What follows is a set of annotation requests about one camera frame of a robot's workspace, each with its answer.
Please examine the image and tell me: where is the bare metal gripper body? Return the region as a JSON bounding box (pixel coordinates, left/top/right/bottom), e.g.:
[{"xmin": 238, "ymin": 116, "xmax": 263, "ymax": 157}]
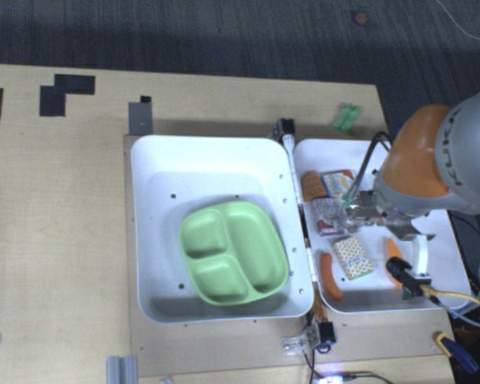
[{"xmin": 341, "ymin": 189, "xmax": 390, "ymax": 234}]

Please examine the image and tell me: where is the colourful printed packet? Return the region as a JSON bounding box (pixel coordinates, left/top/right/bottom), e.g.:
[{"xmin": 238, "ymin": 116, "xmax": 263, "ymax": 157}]
[{"xmin": 320, "ymin": 169, "xmax": 358, "ymax": 198}]

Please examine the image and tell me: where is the white and red patterned packet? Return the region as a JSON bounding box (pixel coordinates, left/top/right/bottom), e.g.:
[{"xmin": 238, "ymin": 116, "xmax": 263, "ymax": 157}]
[{"xmin": 310, "ymin": 197, "xmax": 347, "ymax": 238}]

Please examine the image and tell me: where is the orange carrot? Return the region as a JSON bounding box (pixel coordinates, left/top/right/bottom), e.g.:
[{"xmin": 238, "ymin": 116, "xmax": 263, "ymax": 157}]
[{"xmin": 385, "ymin": 238, "xmax": 406, "ymax": 288}]

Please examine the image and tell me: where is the yellow patterned carton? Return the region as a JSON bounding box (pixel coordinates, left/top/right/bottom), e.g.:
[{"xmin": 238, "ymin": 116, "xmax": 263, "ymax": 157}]
[{"xmin": 332, "ymin": 235, "xmax": 375, "ymax": 282}]

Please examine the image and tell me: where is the orange biscuit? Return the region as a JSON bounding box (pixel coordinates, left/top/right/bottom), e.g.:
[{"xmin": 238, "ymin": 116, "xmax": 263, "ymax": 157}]
[{"xmin": 300, "ymin": 170, "xmax": 329, "ymax": 202}]

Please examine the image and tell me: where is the orange sausage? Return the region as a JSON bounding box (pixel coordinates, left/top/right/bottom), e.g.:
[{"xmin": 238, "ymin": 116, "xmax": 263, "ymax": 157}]
[{"xmin": 318, "ymin": 251, "xmax": 344, "ymax": 303}]

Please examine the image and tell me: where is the white plastic tray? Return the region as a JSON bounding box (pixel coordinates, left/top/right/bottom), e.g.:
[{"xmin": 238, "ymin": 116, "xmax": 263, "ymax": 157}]
[
  {"xmin": 293, "ymin": 138, "xmax": 474, "ymax": 315},
  {"xmin": 129, "ymin": 134, "xmax": 316, "ymax": 325}
]

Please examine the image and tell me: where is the green ribbed block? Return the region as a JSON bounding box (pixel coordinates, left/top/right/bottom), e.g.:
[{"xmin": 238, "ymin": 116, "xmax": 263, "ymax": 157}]
[{"xmin": 332, "ymin": 102, "xmax": 362, "ymax": 133}]

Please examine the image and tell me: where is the green divided plate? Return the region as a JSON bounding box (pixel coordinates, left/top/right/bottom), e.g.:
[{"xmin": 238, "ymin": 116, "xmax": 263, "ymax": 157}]
[{"xmin": 178, "ymin": 199, "xmax": 291, "ymax": 307}]

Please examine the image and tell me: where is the black cylinder on white bracket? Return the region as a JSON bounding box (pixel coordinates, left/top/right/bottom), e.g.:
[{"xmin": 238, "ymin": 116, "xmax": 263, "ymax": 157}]
[{"xmin": 385, "ymin": 233, "xmax": 436, "ymax": 300}]

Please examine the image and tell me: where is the black block with thin wires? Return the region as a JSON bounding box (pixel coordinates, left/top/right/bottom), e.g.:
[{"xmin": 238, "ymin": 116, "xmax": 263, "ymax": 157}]
[
  {"xmin": 317, "ymin": 320, "xmax": 338, "ymax": 346},
  {"xmin": 277, "ymin": 117, "xmax": 297, "ymax": 136}
]

